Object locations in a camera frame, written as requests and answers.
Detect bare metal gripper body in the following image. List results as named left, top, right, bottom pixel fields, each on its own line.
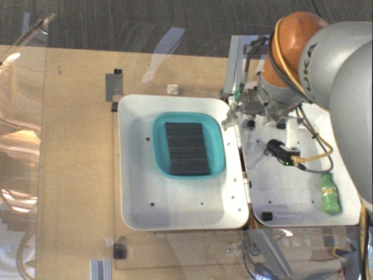
left=239, top=89, right=298, bottom=123

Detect clear bottle with black cap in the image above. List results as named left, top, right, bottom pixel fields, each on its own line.
left=244, top=120, right=261, bottom=160
left=261, top=211, right=305, bottom=222

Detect teal plastic bowl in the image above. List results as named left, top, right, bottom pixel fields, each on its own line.
left=151, top=111, right=227, bottom=181

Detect black ribbed rectangular block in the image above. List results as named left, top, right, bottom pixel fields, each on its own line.
left=164, top=122, right=212, bottom=177

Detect thin black and white rod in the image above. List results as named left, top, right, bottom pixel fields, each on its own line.
left=236, top=144, right=253, bottom=207

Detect white plastic tray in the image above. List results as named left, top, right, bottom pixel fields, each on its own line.
left=117, top=94, right=251, bottom=232
left=233, top=97, right=363, bottom=228

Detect green plastic bottle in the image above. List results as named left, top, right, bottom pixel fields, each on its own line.
left=320, top=172, right=342, bottom=215

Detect black cylinder on white bracket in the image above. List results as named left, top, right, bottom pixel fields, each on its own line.
left=266, top=117, right=301, bottom=166

